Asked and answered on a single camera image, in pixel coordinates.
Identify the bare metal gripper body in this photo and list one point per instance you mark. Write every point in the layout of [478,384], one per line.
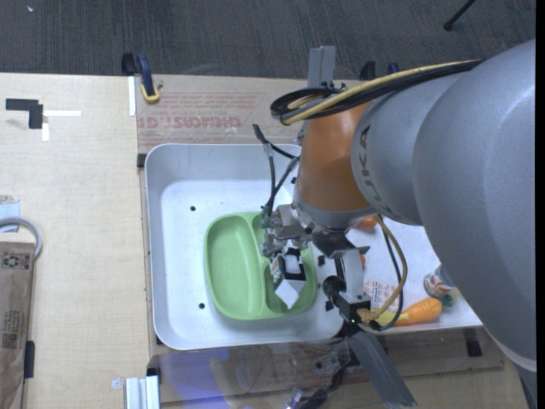
[286,233]

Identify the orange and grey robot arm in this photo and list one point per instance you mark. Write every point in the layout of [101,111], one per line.
[447,173]

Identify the green divided plate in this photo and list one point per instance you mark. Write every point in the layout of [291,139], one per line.
[232,266]

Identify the orange toy food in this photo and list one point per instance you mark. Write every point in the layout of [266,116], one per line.
[368,222]

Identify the white plastic tray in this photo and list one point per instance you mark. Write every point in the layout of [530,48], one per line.
[183,245]
[419,254]

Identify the white packet with red print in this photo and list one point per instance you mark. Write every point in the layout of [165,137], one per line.
[376,290]

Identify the yellow banana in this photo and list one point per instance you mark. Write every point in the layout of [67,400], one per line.
[385,318]

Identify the orange carrot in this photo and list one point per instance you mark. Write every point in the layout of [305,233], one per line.
[421,310]

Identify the white printed can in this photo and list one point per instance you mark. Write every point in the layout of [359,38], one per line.
[436,286]

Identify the brown paper bag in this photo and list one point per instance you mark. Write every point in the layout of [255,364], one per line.
[13,313]

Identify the black cylinder on white bracket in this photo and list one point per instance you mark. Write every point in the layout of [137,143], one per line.
[352,271]

